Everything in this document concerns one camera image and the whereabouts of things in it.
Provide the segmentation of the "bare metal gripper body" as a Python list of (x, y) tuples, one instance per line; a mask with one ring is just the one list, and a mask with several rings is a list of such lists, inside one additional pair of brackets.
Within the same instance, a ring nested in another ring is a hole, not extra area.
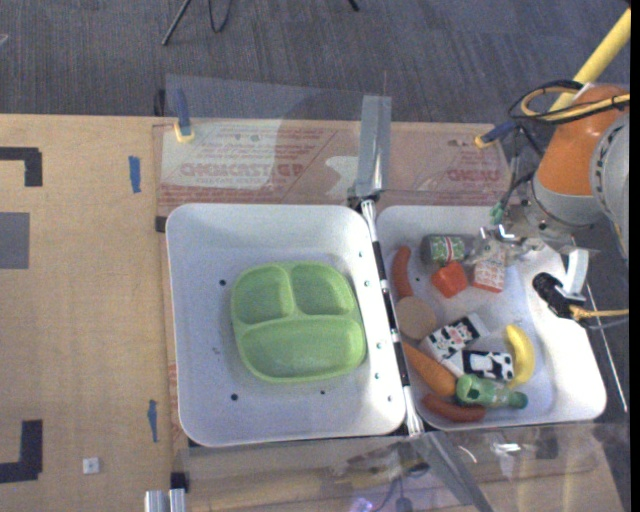
[(547, 213), (534, 199), (520, 199), (510, 204), (504, 213), (502, 225), (505, 233), (532, 250), (548, 246), (565, 251), (574, 245), (569, 226)]

